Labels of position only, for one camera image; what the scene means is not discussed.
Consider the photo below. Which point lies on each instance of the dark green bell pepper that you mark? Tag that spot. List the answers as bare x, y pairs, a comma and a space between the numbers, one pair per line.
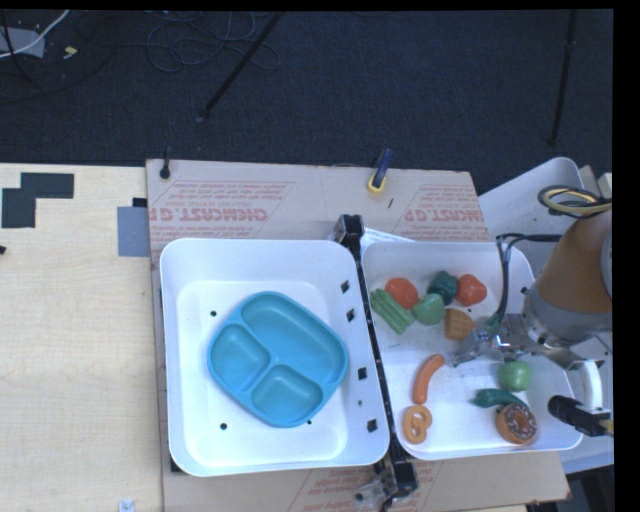
444, 286

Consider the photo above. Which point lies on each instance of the thin black and white rod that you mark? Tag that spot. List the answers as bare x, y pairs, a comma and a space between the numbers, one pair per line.
376, 350

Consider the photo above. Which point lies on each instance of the dark green chili pepper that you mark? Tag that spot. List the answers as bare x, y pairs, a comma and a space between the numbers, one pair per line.
495, 397

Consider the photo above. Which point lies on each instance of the orange tomato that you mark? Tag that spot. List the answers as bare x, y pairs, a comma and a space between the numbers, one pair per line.
401, 291

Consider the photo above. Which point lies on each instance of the brown cardboard board red print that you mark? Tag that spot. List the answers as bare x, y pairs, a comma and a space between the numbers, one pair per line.
300, 210

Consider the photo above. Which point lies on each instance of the black cylinder on white bracket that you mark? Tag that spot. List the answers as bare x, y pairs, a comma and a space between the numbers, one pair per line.
575, 412

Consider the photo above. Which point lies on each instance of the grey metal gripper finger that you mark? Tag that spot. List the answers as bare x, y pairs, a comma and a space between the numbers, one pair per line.
511, 355
467, 352

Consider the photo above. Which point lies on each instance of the light green apple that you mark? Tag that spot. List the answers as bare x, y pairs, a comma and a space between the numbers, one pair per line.
514, 376

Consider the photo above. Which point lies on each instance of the blue divided plate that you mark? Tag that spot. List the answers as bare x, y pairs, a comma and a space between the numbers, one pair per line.
277, 360

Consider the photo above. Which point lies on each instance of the green asparagus bundle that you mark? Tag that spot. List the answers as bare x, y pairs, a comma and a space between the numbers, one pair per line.
391, 312

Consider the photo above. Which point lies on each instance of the yellow-brown pretzel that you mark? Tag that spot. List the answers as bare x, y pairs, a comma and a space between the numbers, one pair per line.
416, 424

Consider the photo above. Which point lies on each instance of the brown frosted doughnut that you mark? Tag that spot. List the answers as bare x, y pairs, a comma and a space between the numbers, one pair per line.
507, 427

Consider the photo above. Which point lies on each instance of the white plastic tray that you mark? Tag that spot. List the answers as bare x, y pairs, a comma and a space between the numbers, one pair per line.
190, 260
460, 430

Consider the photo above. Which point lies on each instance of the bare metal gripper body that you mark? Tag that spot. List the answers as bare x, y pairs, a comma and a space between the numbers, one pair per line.
520, 334

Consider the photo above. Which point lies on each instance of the light green bell pepper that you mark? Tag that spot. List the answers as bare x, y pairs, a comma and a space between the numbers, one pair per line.
429, 310

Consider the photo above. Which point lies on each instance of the orange sausage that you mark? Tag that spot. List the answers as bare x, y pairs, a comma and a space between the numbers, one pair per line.
426, 377

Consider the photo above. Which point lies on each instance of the orange-red bell pepper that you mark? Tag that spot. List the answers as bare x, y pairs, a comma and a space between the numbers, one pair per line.
470, 290

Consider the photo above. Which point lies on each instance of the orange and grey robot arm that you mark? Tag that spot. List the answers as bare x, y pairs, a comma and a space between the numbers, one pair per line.
575, 280

